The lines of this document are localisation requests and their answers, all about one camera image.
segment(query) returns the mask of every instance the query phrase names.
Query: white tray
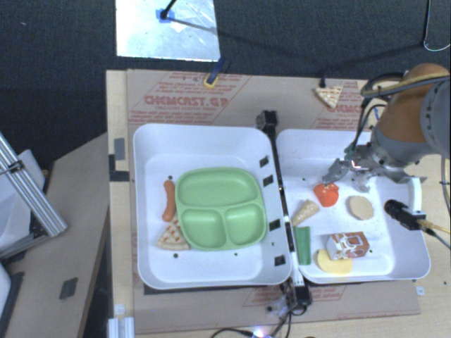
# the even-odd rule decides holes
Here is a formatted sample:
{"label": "white tray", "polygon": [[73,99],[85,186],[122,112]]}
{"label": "white tray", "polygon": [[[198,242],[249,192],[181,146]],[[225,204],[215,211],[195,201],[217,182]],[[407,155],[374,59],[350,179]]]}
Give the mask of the white tray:
{"label": "white tray", "polygon": [[[290,275],[291,260],[278,192],[271,143],[248,127],[149,124],[133,139],[137,202],[138,271],[156,289],[279,284]],[[268,163],[260,166],[260,160]],[[228,251],[165,251],[156,241],[166,229],[163,182],[198,168],[245,169],[259,182],[268,229],[253,246]],[[264,187],[263,179],[273,176]],[[280,227],[271,229],[271,222]]]}
{"label": "white tray", "polygon": [[[328,130],[284,130],[277,138],[280,169],[290,216],[296,213],[305,199],[318,199],[313,188],[321,183],[321,176],[335,158],[343,157],[344,148],[354,139],[355,132]],[[360,142],[369,141],[370,134],[362,133]],[[308,280],[319,284],[365,282],[374,280],[418,279],[428,274],[431,261],[421,231],[409,231],[392,219],[383,206],[389,199],[409,204],[405,184],[395,184],[384,176],[370,179],[369,193],[353,187],[354,173],[336,182],[340,198],[336,205],[321,210],[301,223],[310,226],[313,258],[324,249],[328,234],[363,231],[370,244],[365,257],[353,260],[352,272],[336,277],[322,271],[314,259],[311,265],[301,265],[300,271]],[[358,220],[347,210],[347,197],[365,196],[372,204],[374,217]]]}

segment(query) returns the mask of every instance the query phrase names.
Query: black clip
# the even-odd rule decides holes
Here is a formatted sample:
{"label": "black clip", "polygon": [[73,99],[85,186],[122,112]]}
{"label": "black clip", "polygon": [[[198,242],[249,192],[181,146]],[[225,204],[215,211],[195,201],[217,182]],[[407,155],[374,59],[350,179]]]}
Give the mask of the black clip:
{"label": "black clip", "polygon": [[326,74],[321,76],[321,79],[319,80],[319,87],[323,89],[326,87]]}
{"label": "black clip", "polygon": [[0,172],[0,175],[6,174],[7,172],[15,173],[24,168],[24,164],[22,161],[15,161],[14,163],[8,165],[7,169]]}
{"label": "black clip", "polygon": [[228,69],[228,66],[230,65],[230,62],[228,60],[225,60],[224,58],[219,58],[218,62],[214,66],[211,73],[209,73],[205,79],[204,79],[204,86],[208,87],[209,89],[213,89],[218,82],[219,79],[219,72],[222,71],[225,72]]}

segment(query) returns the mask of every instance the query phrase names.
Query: toy bread slice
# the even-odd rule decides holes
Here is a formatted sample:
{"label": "toy bread slice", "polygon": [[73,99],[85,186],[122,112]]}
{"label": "toy bread slice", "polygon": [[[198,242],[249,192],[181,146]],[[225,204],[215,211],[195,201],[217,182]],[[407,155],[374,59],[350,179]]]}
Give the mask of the toy bread slice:
{"label": "toy bread slice", "polygon": [[315,92],[322,101],[324,101],[332,109],[335,109],[342,89],[343,87],[341,86],[316,88]]}
{"label": "toy bread slice", "polygon": [[330,259],[325,249],[318,251],[318,266],[321,270],[332,275],[348,275],[352,270],[352,259]]}
{"label": "toy bread slice", "polygon": [[319,205],[316,204],[314,201],[306,200],[301,208],[294,214],[291,218],[291,225],[295,227],[296,225],[299,225],[307,218],[311,217],[313,214],[316,214],[319,212]]}
{"label": "toy bread slice", "polygon": [[349,206],[352,215],[360,220],[367,220],[374,216],[373,205],[364,196],[351,196]]}

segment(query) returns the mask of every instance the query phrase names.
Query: blue clamp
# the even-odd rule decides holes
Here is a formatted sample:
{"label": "blue clamp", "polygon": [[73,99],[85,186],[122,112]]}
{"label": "blue clamp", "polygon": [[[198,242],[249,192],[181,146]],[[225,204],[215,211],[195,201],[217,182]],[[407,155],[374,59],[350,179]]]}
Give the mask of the blue clamp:
{"label": "blue clamp", "polygon": [[172,10],[170,10],[170,11],[168,12],[168,17],[167,17],[166,19],[162,19],[162,18],[161,18],[161,13],[162,13],[163,11],[164,11],[163,8],[160,8],[160,9],[156,9],[156,10],[155,10],[156,18],[158,19],[158,21],[159,21],[160,23],[170,23],[170,22],[171,22],[171,19],[175,19],[175,14],[174,14],[174,12],[173,12]]}
{"label": "blue clamp", "polygon": [[204,86],[208,87],[209,89],[213,89],[218,82],[218,74],[221,71],[221,68],[225,66],[224,71],[226,71],[229,65],[230,63],[227,60],[225,60],[224,58],[219,58],[211,73],[209,73],[205,77]]}

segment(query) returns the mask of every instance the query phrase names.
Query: aluminum rail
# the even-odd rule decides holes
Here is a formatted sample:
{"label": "aluminum rail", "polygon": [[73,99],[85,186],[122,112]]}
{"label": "aluminum rail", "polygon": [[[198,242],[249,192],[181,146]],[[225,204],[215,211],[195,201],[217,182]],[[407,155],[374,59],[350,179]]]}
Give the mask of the aluminum rail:
{"label": "aluminum rail", "polygon": [[67,224],[53,209],[47,197],[36,185],[26,167],[19,161],[18,156],[1,133],[0,170],[8,177],[50,237],[55,237],[67,229]]}

